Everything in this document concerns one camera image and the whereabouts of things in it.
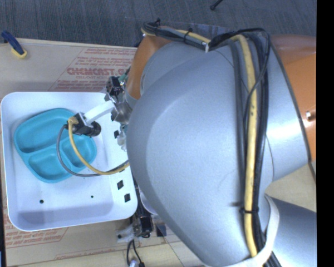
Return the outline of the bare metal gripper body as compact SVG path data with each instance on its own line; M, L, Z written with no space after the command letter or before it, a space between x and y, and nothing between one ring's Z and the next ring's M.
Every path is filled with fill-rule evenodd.
M111 111L111 120L118 123L128 123L131 113L132 108L127 101L115 103Z

